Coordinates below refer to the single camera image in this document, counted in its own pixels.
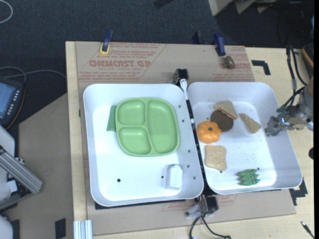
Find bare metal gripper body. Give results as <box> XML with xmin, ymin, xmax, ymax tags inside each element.
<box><xmin>281</xmin><ymin>112</ymin><xmax>315</xmax><ymax>132</ymax></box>

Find beige toy cheese wedge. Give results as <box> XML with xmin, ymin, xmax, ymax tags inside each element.
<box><xmin>239</xmin><ymin>113</ymin><xmax>262</xmax><ymax>134</ymax></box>

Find white plastic tray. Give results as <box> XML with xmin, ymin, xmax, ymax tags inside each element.
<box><xmin>82</xmin><ymin>83</ymin><xmax>205</xmax><ymax>207</ymax></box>
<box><xmin>186</xmin><ymin>81</ymin><xmax>303</xmax><ymax>195</ymax></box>

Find toy sandwich triangle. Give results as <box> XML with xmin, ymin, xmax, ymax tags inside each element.
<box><xmin>214</xmin><ymin>100</ymin><xmax>238</xmax><ymax>120</ymax></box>

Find brown round biscuit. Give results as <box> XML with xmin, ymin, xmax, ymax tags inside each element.
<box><xmin>209</xmin><ymin>109</ymin><xmax>235</xmax><ymax>132</ymax></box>

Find green toy pea pods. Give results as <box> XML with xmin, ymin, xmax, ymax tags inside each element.
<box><xmin>236</xmin><ymin>168</ymin><xmax>261</xmax><ymax>187</ymax></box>

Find beige toy bread slice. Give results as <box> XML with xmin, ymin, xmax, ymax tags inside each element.
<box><xmin>204</xmin><ymin>144</ymin><xmax>228</xmax><ymax>172</ymax></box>

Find orange toy pumpkin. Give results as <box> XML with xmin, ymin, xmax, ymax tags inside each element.
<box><xmin>196</xmin><ymin>120</ymin><xmax>222</xmax><ymax>144</ymax></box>

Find brown toy mushroom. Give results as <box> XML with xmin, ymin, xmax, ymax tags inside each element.
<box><xmin>219</xmin><ymin>55</ymin><xmax>236</xmax><ymax>70</ymax></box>

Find thin black and white rod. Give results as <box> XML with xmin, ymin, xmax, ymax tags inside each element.
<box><xmin>179</xmin><ymin>78</ymin><xmax>206</xmax><ymax>197</ymax></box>

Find green divided plate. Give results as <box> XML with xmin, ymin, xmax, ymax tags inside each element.
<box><xmin>107</xmin><ymin>97</ymin><xmax>181</xmax><ymax>157</ymax></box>

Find brown cardboard board red print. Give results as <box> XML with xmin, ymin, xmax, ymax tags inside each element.
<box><xmin>74</xmin><ymin>41</ymin><xmax>298</xmax><ymax>236</ymax></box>

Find black block with thin wires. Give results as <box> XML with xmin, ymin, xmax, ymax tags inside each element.
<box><xmin>173</xmin><ymin>68</ymin><xmax>189</xmax><ymax>82</ymax></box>
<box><xmin>183</xmin><ymin>195</ymin><xmax>220</xmax><ymax>219</ymax></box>

